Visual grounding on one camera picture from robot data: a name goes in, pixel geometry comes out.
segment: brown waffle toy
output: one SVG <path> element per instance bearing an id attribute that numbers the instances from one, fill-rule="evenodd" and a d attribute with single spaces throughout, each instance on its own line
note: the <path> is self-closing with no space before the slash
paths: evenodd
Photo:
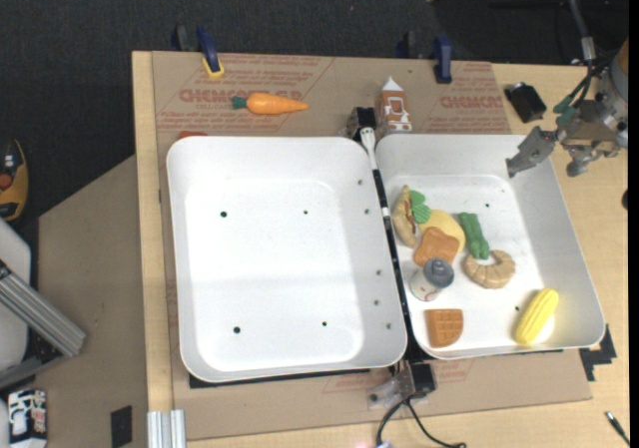
<path id="1" fill-rule="evenodd" d="M 463 313 L 460 309 L 428 309 L 426 311 L 428 338 L 432 347 L 452 345 L 461 336 Z"/>

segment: black cable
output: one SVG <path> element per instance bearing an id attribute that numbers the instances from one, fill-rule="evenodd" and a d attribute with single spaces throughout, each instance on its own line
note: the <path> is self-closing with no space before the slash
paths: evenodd
<path id="1" fill-rule="evenodd" d="M 426 428 L 423 426 L 423 424 L 419 420 L 419 416 L 417 416 L 417 413 L 413 409 L 412 404 L 410 403 L 411 398 L 412 397 L 409 396 L 403 402 L 397 402 L 395 405 L 393 405 L 390 409 L 386 411 L 386 414 L 383 415 L 383 418 L 381 418 L 381 421 L 379 422 L 379 426 L 377 427 L 377 435 L 375 436 L 376 446 L 379 446 L 383 443 L 383 440 L 381 439 L 381 433 L 383 432 L 383 427 L 386 425 L 386 423 L 388 423 L 388 420 L 395 414 L 395 412 L 397 412 L 397 410 L 402 405 L 405 405 L 406 407 L 408 407 L 408 409 L 412 413 L 412 416 L 414 417 L 415 421 L 417 422 L 417 425 L 419 426 L 423 434 L 428 439 L 430 439 L 433 443 L 437 443 L 438 445 L 443 446 L 444 448 L 466 448 L 466 443 L 447 444 L 447 443 L 444 443 L 443 441 L 439 441 L 438 439 L 432 437 L 428 433 Z"/>

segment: toy milk carton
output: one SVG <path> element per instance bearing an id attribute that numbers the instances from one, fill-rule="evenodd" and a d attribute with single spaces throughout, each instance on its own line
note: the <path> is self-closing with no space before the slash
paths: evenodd
<path id="1" fill-rule="evenodd" d="M 377 118 L 378 139 L 387 134 L 407 134 L 412 132 L 406 95 L 391 77 L 383 85 L 375 101 L 375 117 Z"/>
<path id="2" fill-rule="evenodd" d="M 47 444 L 46 395 L 23 389 L 9 395 L 9 446 L 43 448 Z"/>

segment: blue clamp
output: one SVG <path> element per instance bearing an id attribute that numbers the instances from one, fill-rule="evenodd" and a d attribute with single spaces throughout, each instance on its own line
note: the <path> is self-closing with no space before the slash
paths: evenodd
<path id="1" fill-rule="evenodd" d="M 452 82 L 452 77 L 450 76 L 451 54 L 452 47 L 447 36 L 439 35 L 432 41 L 432 58 L 437 60 L 437 64 L 433 67 L 437 83 Z"/>
<path id="2" fill-rule="evenodd" d="M 178 24 L 171 34 L 171 49 L 174 51 L 200 51 L 204 55 L 202 63 L 209 77 L 218 78 L 224 74 L 224 66 L 216 51 L 216 45 L 213 38 L 204 26 L 196 27 L 198 37 L 198 47 L 191 45 L 189 35 L 184 25 Z"/>

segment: toy carrot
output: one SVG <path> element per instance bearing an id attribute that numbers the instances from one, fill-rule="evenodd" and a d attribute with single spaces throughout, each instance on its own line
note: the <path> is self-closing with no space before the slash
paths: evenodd
<path id="1" fill-rule="evenodd" d="M 280 115 L 292 111 L 303 111 L 308 109 L 309 105 L 288 97 L 253 92 L 247 99 L 233 97 L 233 109 L 240 108 L 249 108 L 256 115 Z"/>

